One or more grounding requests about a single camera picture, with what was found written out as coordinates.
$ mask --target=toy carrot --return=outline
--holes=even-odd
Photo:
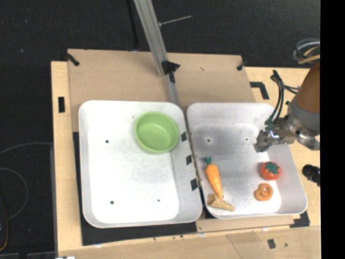
[[[211,183],[211,186],[216,192],[216,194],[221,199],[223,199],[222,182],[220,180],[218,167],[212,164],[212,157],[207,156],[204,160],[208,164],[206,167],[206,174]]]

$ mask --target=tray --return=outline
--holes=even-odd
[[[205,199],[214,191],[206,177],[206,156],[219,168],[224,200],[235,211],[207,206],[218,219],[250,216],[301,214],[307,208],[307,198],[288,144],[272,146],[257,153],[253,147],[259,130],[273,112],[263,103],[197,103],[188,107],[187,120],[196,165]],[[259,166],[265,161],[281,166],[280,178],[266,181],[260,177]],[[254,191],[260,183],[269,183],[273,196],[260,202]]]
[[[173,118],[176,147],[149,154],[137,144],[135,120],[150,111]],[[182,110],[172,103],[87,101],[79,109],[82,209],[99,228],[193,222],[200,192]]]

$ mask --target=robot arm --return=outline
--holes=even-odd
[[[274,76],[280,92],[284,93],[284,84],[279,75],[275,73]],[[259,132],[257,143],[254,144],[257,152],[264,152],[272,145],[291,144],[295,140],[311,150],[320,149],[320,142],[315,138],[320,134],[320,63],[315,63],[308,72],[289,105],[287,115],[284,118],[272,119],[273,115],[265,123],[268,125],[266,130]]]

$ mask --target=bowl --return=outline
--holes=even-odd
[[[135,122],[135,137],[146,152],[159,154],[172,150],[180,133],[174,120],[161,112],[147,112]]]

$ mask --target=red tomato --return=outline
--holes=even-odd
[[[261,165],[261,176],[266,180],[275,180],[280,176],[281,168],[274,162],[268,161]]]

